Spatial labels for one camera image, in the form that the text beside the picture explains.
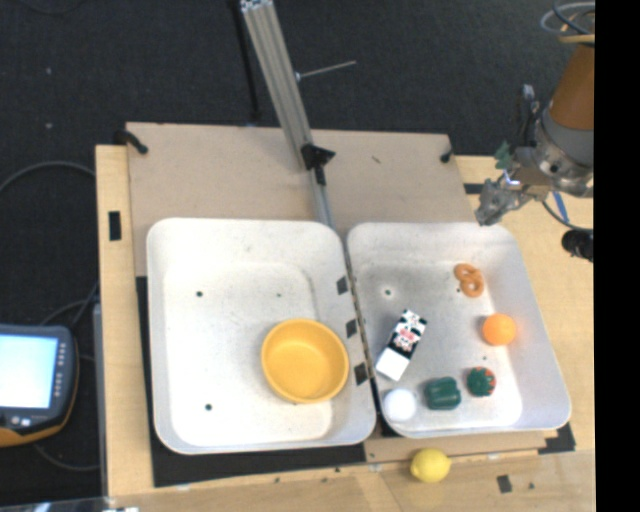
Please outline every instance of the yellow plate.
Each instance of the yellow plate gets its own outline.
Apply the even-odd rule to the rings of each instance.
[[[349,373],[342,340],[324,324],[306,318],[276,325],[264,339],[261,359],[271,388],[301,404],[333,398]]]

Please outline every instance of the orange fruit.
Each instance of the orange fruit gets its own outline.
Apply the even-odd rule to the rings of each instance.
[[[507,345],[516,337],[516,323],[509,315],[494,313],[482,324],[482,337],[491,345]]]

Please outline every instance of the tray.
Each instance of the tray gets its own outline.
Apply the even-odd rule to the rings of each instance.
[[[294,317],[326,324],[352,370],[365,362],[338,236],[316,222],[164,219],[147,237],[154,423],[184,454],[356,444],[376,411],[350,371],[332,400],[276,396],[260,365],[267,332]]]
[[[347,247],[374,363],[405,308],[428,321],[401,379],[375,376],[381,402],[396,388],[413,391],[419,400],[408,421],[385,416],[393,430],[427,438],[546,430],[566,423],[569,396],[522,256],[506,229],[473,223],[367,223],[351,230]],[[460,292],[453,275],[460,262],[482,271],[486,288],[480,297]],[[507,346],[491,346],[479,335],[482,320],[498,311],[518,325],[516,340]],[[496,375],[490,397],[473,397],[466,389],[465,375],[475,366]],[[428,409],[426,382],[445,376],[456,379],[461,404],[450,411]]]

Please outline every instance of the white egg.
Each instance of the white egg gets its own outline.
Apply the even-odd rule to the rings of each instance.
[[[398,388],[385,395],[382,407],[389,421],[400,422],[413,417],[418,408],[418,402],[411,391]]]

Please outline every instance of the screen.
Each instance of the screen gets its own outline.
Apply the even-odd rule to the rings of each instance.
[[[49,407],[57,348],[56,338],[0,334],[0,407]]]

